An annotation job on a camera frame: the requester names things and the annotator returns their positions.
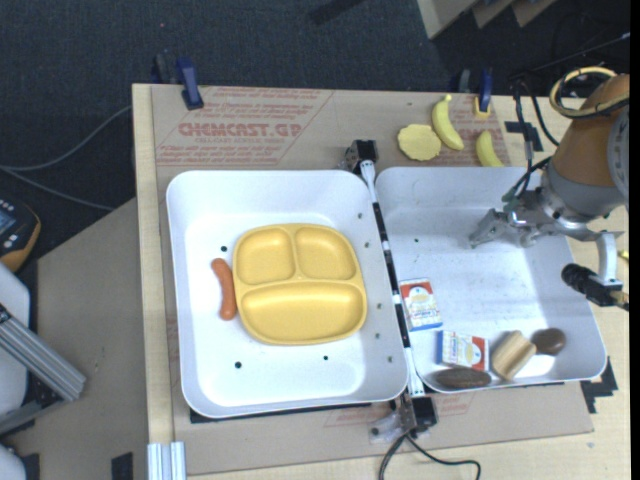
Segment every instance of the small box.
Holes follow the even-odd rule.
[[[486,339],[453,331],[440,331],[438,338],[439,363],[481,371],[489,369],[489,342]]]
[[[399,284],[407,326],[410,331],[442,325],[442,317],[428,279],[410,279]]]

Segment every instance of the yellow plate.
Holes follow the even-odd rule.
[[[346,338],[367,316],[353,247],[327,226],[279,224],[245,233],[233,253],[233,281],[244,326],[265,343]]]

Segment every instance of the brown oval object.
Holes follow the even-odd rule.
[[[437,372],[435,380],[451,389],[481,388],[491,382],[491,375],[472,368],[449,368]]]
[[[233,272],[231,267],[222,258],[216,258],[211,262],[211,268],[218,277],[222,289],[222,303],[220,304],[220,318],[232,320],[236,316],[238,306],[236,304],[236,292],[233,287]]]
[[[531,343],[538,349],[538,354],[555,356],[567,344],[567,337],[560,329],[551,327],[536,331],[531,337]]]

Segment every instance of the wooden table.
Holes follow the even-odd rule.
[[[144,319],[144,348],[146,361],[147,416],[151,443],[167,444],[176,440],[173,419],[171,378],[169,373],[169,349],[167,320],[165,315],[165,280],[159,230],[158,179],[156,146],[154,139],[153,98],[151,85],[134,85],[134,133],[137,170],[137,201],[140,239],[140,264],[142,305]],[[405,94],[407,105],[420,104],[425,95]],[[335,101],[349,102],[358,108],[380,103],[385,98],[397,98],[393,93],[341,93],[332,94]],[[533,109],[525,103],[525,118],[537,125]],[[515,121],[513,101],[509,97],[494,96],[493,111],[498,117],[500,130],[512,163],[523,163],[522,138],[509,134],[504,122]],[[547,126],[556,137],[561,137],[568,122],[556,115],[541,100]],[[380,113],[380,119],[387,116]],[[381,159],[393,162],[401,157],[392,152],[391,140],[379,142]],[[619,209],[606,222],[608,229],[627,231],[619,239],[619,247],[628,249],[628,214]],[[595,248],[588,244],[571,243],[576,262],[597,270]],[[628,265],[620,262],[620,277],[628,291]],[[616,308],[594,307],[595,316],[611,358],[618,382],[613,397],[596,402],[597,414],[592,417],[595,431],[552,439],[535,439],[519,442],[483,444],[465,448],[439,450],[443,459],[475,459],[482,464],[483,478],[630,478],[630,407],[629,407],[629,317]],[[340,461],[322,461],[308,464],[230,471],[204,474],[193,478],[216,479],[325,479],[325,478],[376,478],[380,456],[353,458]],[[387,470],[388,478],[473,478],[471,466],[447,468],[427,462],[417,453],[399,453]]]

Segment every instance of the white tray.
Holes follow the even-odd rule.
[[[167,189],[182,390],[210,418],[390,400],[407,383],[391,285],[366,185],[333,171],[190,171]],[[306,346],[255,341],[218,316],[215,257],[269,224],[331,226],[351,242],[368,315],[354,335]]]
[[[511,330],[530,337],[557,327],[567,335],[555,358],[536,355],[512,382],[493,375],[488,388],[590,379],[606,365],[589,303],[560,277],[573,262],[566,238],[544,237],[527,249],[508,238],[475,249],[468,245],[487,210],[501,208],[502,195],[522,174],[515,167],[398,167],[383,171],[376,182],[398,281],[431,280],[441,329],[489,339],[490,347]],[[537,184],[534,177],[530,188]],[[447,392],[433,379],[444,368],[436,360],[437,332],[409,337],[422,380]]]

